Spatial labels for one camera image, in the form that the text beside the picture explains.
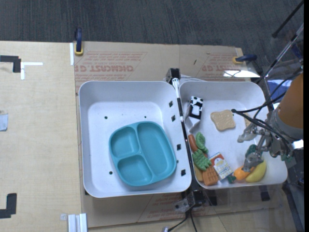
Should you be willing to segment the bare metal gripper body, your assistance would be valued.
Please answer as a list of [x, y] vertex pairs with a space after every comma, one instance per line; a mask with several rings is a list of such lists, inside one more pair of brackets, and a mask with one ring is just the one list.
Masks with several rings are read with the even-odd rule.
[[273, 158], [292, 158], [303, 151], [303, 146], [297, 142], [304, 139], [303, 129], [288, 126], [285, 129], [266, 130], [262, 137], [262, 151], [269, 152]]

